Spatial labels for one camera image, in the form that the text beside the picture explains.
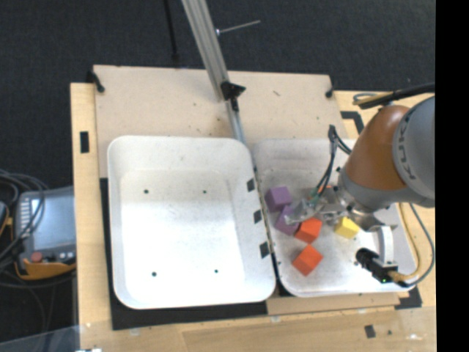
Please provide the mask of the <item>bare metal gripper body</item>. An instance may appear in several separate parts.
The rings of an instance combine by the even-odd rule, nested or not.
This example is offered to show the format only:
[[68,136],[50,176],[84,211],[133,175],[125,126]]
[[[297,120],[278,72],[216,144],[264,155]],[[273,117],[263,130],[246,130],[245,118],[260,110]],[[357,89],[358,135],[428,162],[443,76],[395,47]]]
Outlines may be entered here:
[[308,200],[313,215],[321,215],[330,212],[342,212],[342,217],[347,217],[356,223],[362,230],[372,230],[377,226],[377,218],[374,211],[366,208],[347,192],[324,191],[319,196]]

